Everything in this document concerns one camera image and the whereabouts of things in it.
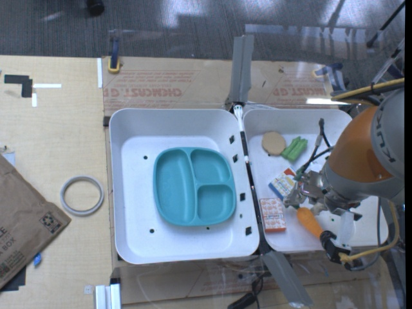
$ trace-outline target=round wooden disc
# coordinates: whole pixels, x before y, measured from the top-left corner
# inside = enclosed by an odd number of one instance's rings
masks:
[[[286,141],[279,133],[269,131],[263,135],[262,146],[268,154],[278,156],[285,149]]]

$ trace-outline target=blue plate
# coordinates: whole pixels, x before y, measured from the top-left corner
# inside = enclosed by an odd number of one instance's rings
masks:
[[[154,199],[162,217],[175,225],[221,223],[236,207],[230,165],[217,151],[177,147],[154,162]]]

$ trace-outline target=carrot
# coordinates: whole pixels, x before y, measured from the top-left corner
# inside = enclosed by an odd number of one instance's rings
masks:
[[[321,233],[323,232],[322,227],[316,220],[314,214],[307,207],[300,207],[296,212],[297,219],[299,222],[312,233],[316,238],[319,239]]]

